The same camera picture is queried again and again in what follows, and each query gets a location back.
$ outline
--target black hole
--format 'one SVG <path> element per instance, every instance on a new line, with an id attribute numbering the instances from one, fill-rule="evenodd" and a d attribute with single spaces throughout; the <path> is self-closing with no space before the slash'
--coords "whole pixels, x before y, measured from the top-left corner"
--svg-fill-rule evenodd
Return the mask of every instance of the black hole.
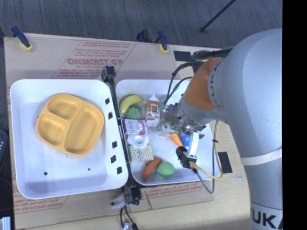
<path id="1" fill-rule="evenodd" d="M 122 168 L 121 168 L 121 167 L 118 167 L 118 168 L 117 168 L 117 174 L 120 174 L 120 173 L 122 173 L 122 172 L 123 172 Z"/>
<path id="2" fill-rule="evenodd" d="M 111 157 L 111 163 L 114 163 L 116 161 L 116 156 L 114 155 L 113 157 Z"/>

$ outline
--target gray carpet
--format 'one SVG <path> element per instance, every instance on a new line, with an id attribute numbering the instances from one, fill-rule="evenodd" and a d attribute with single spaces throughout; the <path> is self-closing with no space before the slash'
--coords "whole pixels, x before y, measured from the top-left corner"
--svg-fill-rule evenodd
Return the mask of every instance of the gray carpet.
<path id="1" fill-rule="evenodd" d="M 0 27 L 27 33 L 136 41 L 148 29 L 154 41 L 163 30 L 168 43 L 226 48 L 254 33 L 282 27 L 283 0 L 0 0 Z M 7 123 L 4 52 L 0 49 L 0 122 Z M 0 175 L 10 179 L 8 156 Z M 0 208 L 9 192 L 0 193 Z"/>

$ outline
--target brown sausage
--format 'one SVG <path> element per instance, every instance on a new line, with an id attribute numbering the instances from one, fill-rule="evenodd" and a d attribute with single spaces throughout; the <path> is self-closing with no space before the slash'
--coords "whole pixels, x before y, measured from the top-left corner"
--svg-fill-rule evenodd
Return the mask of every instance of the brown sausage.
<path id="1" fill-rule="evenodd" d="M 153 169 L 159 166 L 161 163 L 162 159 L 160 158 L 156 158 L 150 161 L 143 171 L 142 180 L 146 182 L 149 179 L 149 176 L 152 173 Z"/>

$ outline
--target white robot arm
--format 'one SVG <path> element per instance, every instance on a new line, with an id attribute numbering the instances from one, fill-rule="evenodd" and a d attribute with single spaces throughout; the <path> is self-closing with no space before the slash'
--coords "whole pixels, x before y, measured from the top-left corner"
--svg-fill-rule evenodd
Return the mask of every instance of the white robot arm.
<path id="1" fill-rule="evenodd" d="M 179 127 L 227 123 L 248 178 L 252 230 L 283 229 L 282 29 L 254 34 L 211 58 L 182 96 Z"/>

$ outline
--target banana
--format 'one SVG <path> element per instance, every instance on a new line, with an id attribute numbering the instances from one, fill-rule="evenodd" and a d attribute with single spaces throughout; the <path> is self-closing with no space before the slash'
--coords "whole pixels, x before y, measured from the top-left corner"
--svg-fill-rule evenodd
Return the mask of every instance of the banana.
<path id="1" fill-rule="evenodd" d="M 137 94 L 132 94 L 132 95 L 127 96 L 124 100 L 122 100 L 122 102 L 119 105 L 120 113 L 124 114 L 131 105 L 136 104 L 136 103 L 140 103 L 140 102 L 142 102 L 144 104 L 146 103 L 146 101 L 143 100 Z"/>

